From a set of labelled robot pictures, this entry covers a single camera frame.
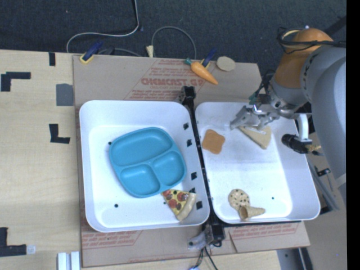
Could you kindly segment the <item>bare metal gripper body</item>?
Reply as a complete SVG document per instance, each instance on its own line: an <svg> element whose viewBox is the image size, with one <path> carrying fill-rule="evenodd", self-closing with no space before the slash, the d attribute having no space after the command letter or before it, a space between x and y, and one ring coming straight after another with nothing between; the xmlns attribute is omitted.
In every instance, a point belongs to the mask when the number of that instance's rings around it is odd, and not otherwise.
<svg viewBox="0 0 360 270"><path fill-rule="evenodd" d="M262 122L270 122L279 117L291 119L298 109L297 105L289 104L270 94L252 94L249 97L249 105L251 112Z"/></svg>

